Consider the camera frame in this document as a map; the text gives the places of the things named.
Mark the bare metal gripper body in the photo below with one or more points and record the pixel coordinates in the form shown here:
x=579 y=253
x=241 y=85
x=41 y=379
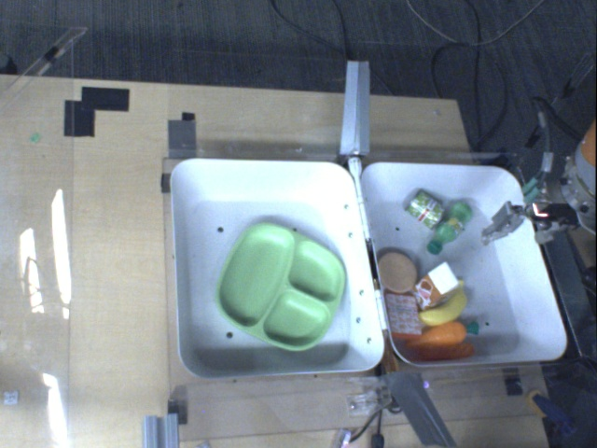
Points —
x=578 y=194

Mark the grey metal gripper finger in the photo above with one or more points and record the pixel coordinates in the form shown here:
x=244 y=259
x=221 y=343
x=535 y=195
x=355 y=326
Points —
x=509 y=213
x=494 y=233

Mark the orange carrot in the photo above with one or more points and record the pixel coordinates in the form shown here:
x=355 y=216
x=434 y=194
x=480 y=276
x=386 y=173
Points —
x=440 y=335

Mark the red sausage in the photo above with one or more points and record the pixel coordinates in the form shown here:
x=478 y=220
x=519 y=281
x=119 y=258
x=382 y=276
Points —
x=443 y=353

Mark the white plastic tray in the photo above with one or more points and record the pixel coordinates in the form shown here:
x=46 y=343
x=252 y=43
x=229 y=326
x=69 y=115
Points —
x=205 y=269
x=513 y=297

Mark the green divided plate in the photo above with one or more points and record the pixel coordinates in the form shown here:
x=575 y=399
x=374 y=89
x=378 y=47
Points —
x=270 y=278

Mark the green plastic bottle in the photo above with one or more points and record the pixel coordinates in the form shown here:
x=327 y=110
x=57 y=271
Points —
x=448 y=228

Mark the brown round biscuit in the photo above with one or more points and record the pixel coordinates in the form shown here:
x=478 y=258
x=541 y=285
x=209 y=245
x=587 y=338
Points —
x=397 y=271

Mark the green and white can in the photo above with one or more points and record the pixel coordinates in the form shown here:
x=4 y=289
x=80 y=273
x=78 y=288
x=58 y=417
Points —
x=423 y=208

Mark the red and white packet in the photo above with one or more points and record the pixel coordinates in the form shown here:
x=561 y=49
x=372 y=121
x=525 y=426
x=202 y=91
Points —
x=401 y=314

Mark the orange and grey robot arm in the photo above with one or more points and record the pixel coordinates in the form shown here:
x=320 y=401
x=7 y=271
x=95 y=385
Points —
x=591 y=145

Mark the orange and white carton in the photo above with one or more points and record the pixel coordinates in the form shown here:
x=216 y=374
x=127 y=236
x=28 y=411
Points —
x=436 y=287

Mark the yellow banana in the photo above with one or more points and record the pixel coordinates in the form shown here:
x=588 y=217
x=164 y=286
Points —
x=445 y=314

